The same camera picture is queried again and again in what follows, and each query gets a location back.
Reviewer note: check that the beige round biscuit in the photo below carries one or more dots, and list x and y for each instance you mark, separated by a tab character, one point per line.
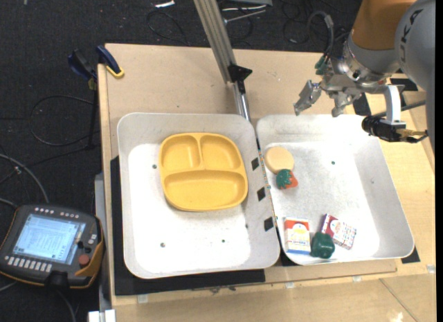
278	158

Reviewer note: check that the red and white carton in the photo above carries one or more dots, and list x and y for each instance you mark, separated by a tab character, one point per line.
297	234

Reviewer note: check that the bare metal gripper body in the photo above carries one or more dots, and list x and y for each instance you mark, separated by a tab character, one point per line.
346	80

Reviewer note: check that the pale wood board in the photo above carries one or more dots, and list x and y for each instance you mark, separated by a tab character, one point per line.
173	81

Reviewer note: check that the red strawberry with green leaves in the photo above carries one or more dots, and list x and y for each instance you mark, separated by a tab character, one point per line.
288	180

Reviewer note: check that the black cylinder on white bracket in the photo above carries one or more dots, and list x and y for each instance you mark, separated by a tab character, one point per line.
380	127

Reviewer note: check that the green bell pepper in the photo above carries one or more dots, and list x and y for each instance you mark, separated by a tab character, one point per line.
322	245

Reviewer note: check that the white plastic tray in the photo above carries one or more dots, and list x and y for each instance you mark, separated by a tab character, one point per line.
194	241
346	189

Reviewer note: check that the yellow divided plate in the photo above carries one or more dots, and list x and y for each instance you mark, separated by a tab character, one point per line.
202	183

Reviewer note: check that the red white patterned carton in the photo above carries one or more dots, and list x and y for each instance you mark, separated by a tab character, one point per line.
341	232

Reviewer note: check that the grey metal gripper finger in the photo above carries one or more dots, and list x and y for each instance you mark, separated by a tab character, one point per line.
306	99
341	104

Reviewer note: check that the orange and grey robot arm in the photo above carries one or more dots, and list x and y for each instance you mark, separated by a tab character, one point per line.
380	12

